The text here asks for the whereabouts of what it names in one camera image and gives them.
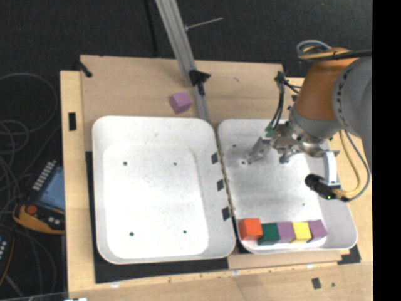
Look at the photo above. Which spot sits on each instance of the orange cube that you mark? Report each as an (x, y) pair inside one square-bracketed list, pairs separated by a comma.
[(249, 228)]

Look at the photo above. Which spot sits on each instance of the white plastic tray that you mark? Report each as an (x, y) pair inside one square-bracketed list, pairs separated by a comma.
[(156, 193), (275, 193)]

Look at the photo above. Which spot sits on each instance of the purple cube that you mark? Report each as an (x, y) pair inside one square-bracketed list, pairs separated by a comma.
[(318, 229), (180, 102), (285, 231)]

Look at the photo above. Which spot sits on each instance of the black cylinder on white bracket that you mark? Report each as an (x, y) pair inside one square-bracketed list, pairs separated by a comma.
[(318, 183)]

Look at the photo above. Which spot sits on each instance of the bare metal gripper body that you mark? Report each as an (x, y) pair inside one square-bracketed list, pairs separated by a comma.
[(293, 143)]

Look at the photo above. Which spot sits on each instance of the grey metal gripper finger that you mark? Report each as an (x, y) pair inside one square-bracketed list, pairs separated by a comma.
[(285, 157), (259, 150)]

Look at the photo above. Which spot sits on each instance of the green cube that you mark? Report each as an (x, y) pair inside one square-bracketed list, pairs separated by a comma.
[(269, 233)]

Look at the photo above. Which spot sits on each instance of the brown cardboard board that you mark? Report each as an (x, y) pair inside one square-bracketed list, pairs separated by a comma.
[(131, 86)]

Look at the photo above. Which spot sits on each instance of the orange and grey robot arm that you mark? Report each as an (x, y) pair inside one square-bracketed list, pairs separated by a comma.
[(326, 89)]

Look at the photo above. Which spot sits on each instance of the yellow cube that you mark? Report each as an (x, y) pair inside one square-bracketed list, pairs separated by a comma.
[(302, 230)]

